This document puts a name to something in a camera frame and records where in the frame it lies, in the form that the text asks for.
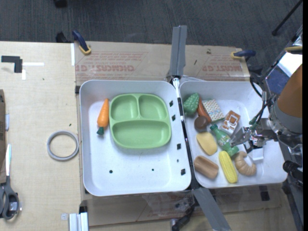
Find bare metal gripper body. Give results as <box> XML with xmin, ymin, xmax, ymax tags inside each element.
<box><xmin>250</xmin><ymin>118</ymin><xmax>280</xmax><ymax>142</ymax></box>

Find orange and white carton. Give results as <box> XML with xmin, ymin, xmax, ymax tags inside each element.
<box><xmin>218</xmin><ymin>110</ymin><xmax>241</xmax><ymax>137</ymax></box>

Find green bottle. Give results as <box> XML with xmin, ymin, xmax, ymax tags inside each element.
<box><xmin>209</xmin><ymin>124</ymin><xmax>240</xmax><ymax>157</ymax></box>

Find tan croissant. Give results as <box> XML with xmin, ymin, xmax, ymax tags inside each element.
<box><xmin>234</xmin><ymin>151</ymin><xmax>257</xmax><ymax>177</ymax></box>

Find yellow corn cob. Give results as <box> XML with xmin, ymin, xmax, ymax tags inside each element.
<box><xmin>218</xmin><ymin>150</ymin><xmax>239</xmax><ymax>184</ymax></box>

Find yellow potato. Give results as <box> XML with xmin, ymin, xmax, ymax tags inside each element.
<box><xmin>196</xmin><ymin>131</ymin><xmax>218</xmax><ymax>156</ymax></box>

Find white patterned carton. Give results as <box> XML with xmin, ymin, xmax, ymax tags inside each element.
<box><xmin>201</xmin><ymin>99</ymin><xmax>226</xmax><ymax>124</ymax></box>

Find white plastic tray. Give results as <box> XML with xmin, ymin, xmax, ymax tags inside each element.
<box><xmin>78</xmin><ymin>79</ymin><xmax>193</xmax><ymax>197</ymax></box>
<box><xmin>179</xmin><ymin>80</ymin><xmax>289</xmax><ymax>190</ymax></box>

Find tan hot dog bun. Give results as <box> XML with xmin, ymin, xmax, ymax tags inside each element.
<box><xmin>193</xmin><ymin>155</ymin><xmax>219</xmax><ymax>180</ymax></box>

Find brown doughnut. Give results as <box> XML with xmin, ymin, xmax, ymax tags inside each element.
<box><xmin>193</xmin><ymin>115</ymin><xmax>209</xmax><ymax>132</ymax></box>

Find orange sausage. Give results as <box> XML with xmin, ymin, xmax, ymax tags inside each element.
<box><xmin>196</xmin><ymin>97</ymin><xmax>212</xmax><ymax>124</ymax></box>

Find green grapes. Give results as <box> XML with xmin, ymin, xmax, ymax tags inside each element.
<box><xmin>182</xmin><ymin>92</ymin><xmax>200</xmax><ymax>117</ymax></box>

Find thin black and white rod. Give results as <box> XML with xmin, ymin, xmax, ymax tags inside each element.
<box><xmin>172</xmin><ymin>76</ymin><xmax>194</xmax><ymax>191</ymax></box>

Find green divided plate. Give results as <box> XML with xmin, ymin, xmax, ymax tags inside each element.
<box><xmin>109</xmin><ymin>93</ymin><xmax>172</xmax><ymax>150</ymax></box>

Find brown cardboard board red print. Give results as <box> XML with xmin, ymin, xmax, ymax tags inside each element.
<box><xmin>74</xmin><ymin>41</ymin><xmax>293</xmax><ymax>227</ymax></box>

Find orange carrot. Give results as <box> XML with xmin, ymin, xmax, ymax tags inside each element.
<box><xmin>96</xmin><ymin>98</ymin><xmax>110</xmax><ymax>136</ymax></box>

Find grey tape roll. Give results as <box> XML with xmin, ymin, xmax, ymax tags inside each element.
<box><xmin>46</xmin><ymin>130</ymin><xmax>79</xmax><ymax>162</ymax></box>

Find brown cardboard piece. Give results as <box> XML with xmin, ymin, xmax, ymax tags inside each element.
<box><xmin>0</xmin><ymin>89</ymin><xmax>10</xmax><ymax>185</ymax></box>

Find black block with thin wires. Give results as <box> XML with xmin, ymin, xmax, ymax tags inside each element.
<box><xmin>171</xmin><ymin>202</ymin><xmax>196</xmax><ymax>231</ymax></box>

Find grey handled scissors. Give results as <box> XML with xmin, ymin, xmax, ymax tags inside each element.
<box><xmin>0</xmin><ymin>143</ymin><xmax>20</xmax><ymax>220</ymax></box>

